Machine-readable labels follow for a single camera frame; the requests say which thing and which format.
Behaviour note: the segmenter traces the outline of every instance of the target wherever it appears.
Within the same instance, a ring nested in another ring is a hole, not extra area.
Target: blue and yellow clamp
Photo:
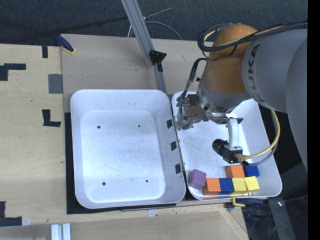
[[[74,55],[77,52],[77,49],[72,47],[72,45],[64,39],[62,36],[54,35],[54,41],[56,41],[59,45],[62,46],[63,50],[70,55]]]

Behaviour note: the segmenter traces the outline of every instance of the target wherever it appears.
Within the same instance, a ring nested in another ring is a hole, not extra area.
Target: cube
[[[244,178],[244,181],[245,181],[248,193],[252,193],[252,192],[260,189],[260,186],[259,186],[259,183],[258,183],[256,176],[246,177],[246,178]]]
[[[232,178],[220,178],[221,194],[228,195],[235,191]]]
[[[206,185],[207,174],[203,171],[194,169],[188,178],[189,187],[200,190]]]
[[[258,166],[244,166],[244,174],[246,177],[260,176],[260,172],[258,170]]]
[[[207,178],[202,192],[205,196],[216,196],[221,193],[220,179]]]
[[[247,184],[245,178],[233,178],[232,179],[234,192],[232,193],[233,196],[243,195],[248,193]]]
[[[225,174],[227,178],[245,178],[245,171],[242,165],[228,166],[225,169]]]

